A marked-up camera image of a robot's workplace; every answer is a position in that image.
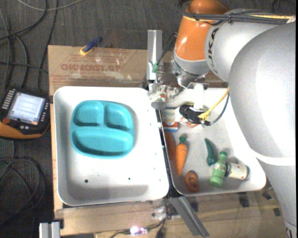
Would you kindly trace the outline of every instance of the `green bottle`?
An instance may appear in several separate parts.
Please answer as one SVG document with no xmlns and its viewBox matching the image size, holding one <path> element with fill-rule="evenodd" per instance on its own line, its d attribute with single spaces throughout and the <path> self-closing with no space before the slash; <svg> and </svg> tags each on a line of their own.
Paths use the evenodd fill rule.
<svg viewBox="0 0 298 238">
<path fill-rule="evenodd" d="M 221 187 L 223 185 L 223 180 L 226 173 L 226 159 L 227 153 L 222 151 L 219 154 L 218 161 L 216 161 L 213 165 L 210 184 L 215 187 Z"/>
</svg>

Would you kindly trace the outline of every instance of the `yellow cable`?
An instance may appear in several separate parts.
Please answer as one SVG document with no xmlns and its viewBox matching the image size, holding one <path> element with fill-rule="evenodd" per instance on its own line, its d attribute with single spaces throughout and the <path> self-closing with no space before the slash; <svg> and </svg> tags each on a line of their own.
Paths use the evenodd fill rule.
<svg viewBox="0 0 298 238">
<path fill-rule="evenodd" d="M 213 106 L 211 106 L 206 112 L 200 114 L 198 116 L 198 118 L 201 118 L 202 121 L 205 121 L 207 118 L 209 118 L 211 111 L 225 98 L 225 96 L 228 94 L 228 92 L 229 92 L 229 87 L 225 91 L 224 95 Z"/>
</svg>

